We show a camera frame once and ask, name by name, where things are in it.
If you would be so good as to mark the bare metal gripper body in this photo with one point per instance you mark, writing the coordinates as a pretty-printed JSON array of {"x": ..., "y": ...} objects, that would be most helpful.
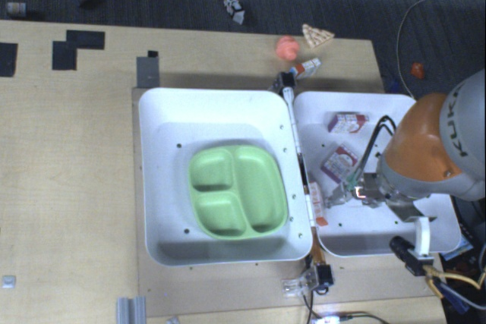
[{"x": 379, "y": 190}]

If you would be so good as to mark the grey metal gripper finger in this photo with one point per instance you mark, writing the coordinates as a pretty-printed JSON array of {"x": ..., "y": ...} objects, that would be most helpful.
[
  {"x": 335, "y": 198},
  {"x": 351, "y": 190}
]

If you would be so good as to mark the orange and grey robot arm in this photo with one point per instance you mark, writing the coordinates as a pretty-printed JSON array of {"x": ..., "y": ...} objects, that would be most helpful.
[{"x": 421, "y": 133}]

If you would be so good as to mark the orange and white packet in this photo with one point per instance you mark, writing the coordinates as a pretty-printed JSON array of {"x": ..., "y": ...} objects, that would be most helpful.
[{"x": 317, "y": 203}]

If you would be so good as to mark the white plastic tray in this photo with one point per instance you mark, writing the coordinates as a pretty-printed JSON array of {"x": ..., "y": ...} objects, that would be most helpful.
[
  {"x": 364, "y": 235},
  {"x": 163, "y": 170}
]

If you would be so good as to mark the thin black and white rod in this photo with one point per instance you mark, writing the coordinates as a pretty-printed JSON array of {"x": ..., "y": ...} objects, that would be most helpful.
[{"x": 293, "y": 117}]

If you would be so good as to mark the green divided plate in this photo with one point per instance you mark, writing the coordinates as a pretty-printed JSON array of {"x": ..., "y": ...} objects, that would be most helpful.
[{"x": 237, "y": 193}]

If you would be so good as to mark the small red packet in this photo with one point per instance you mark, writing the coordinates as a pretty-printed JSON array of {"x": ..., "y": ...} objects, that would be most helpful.
[{"x": 417, "y": 71}]

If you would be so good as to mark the red and white carton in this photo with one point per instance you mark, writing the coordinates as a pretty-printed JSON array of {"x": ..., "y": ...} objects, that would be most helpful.
[{"x": 307, "y": 68}]

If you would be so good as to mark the pink toy shrimp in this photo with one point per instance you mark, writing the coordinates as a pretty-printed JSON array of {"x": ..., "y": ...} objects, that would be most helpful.
[{"x": 286, "y": 48}]

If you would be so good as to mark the toy pizza slice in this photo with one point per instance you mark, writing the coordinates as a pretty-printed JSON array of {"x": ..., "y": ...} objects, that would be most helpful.
[{"x": 315, "y": 36}]

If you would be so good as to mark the black and white carton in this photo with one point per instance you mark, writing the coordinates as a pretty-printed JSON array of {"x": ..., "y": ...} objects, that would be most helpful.
[{"x": 233, "y": 7}]

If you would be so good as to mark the small pale can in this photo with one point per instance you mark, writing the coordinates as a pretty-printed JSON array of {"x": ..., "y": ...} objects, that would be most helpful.
[{"x": 16, "y": 8}]

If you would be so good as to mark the black cylinder on white bracket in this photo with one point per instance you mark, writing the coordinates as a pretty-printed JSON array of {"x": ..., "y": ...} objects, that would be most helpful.
[{"x": 406, "y": 252}]

